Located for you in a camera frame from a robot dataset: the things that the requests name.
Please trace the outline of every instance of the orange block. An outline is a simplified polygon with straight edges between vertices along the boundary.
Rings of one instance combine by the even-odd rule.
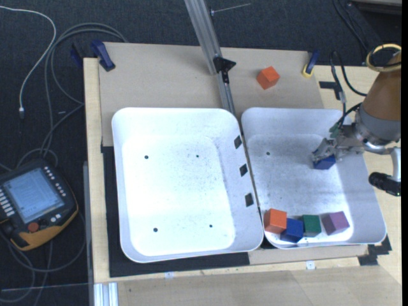
[[[263,225],[266,231],[281,233],[286,229],[287,213],[271,208],[263,216]]]
[[[274,86],[280,77],[281,76],[279,76],[274,67],[267,67],[259,72],[256,80],[263,89],[268,89],[269,87]]]

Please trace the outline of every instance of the red button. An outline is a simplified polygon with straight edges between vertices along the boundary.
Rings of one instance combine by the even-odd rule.
[[[40,226],[38,225],[37,222],[32,222],[28,225],[28,231],[30,231],[31,233],[37,232],[38,229],[40,228]]]

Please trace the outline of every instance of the block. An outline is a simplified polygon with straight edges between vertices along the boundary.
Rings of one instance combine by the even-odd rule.
[[[316,237],[321,232],[320,217],[318,215],[304,214],[303,221],[303,236]]]
[[[285,242],[297,243],[303,238],[303,221],[291,219],[286,221],[286,229],[280,234],[280,239]]]
[[[268,89],[274,86],[280,77],[274,67],[267,67],[259,72],[256,80],[263,89]]]
[[[350,227],[349,221],[343,211],[329,213],[321,220],[328,235],[341,233]]]
[[[287,214],[285,211],[269,209],[263,216],[265,231],[281,233],[286,229]]]
[[[313,162],[313,168],[317,170],[327,170],[330,169],[336,163],[335,156],[328,156],[318,162]]]

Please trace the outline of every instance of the yellow cable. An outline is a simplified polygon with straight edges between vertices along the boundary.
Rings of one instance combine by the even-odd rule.
[[[367,58],[365,59],[365,63],[367,65],[367,67],[369,67],[370,69],[372,69],[374,71],[378,71],[380,73],[385,73],[385,72],[395,71],[395,70],[401,69],[401,62],[399,62],[398,64],[396,64],[394,66],[383,66],[383,67],[377,67],[377,66],[374,66],[371,63],[372,55],[376,54],[378,51],[384,50],[385,48],[393,48],[393,49],[395,49],[397,51],[397,53],[401,53],[401,50],[402,50],[402,48],[397,44],[388,43],[388,44],[379,45],[378,47],[371,50],[367,54]]]

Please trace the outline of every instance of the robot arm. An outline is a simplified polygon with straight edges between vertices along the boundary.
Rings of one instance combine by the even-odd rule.
[[[390,155],[393,175],[372,173],[368,181],[375,187],[395,196],[401,195],[401,149],[387,147],[401,138],[401,50],[380,71],[364,101],[352,108],[355,120],[343,124],[341,118],[331,129],[331,139],[324,138],[312,153],[315,168],[328,159],[338,161],[349,153],[365,151]],[[333,162],[325,163],[330,167]]]

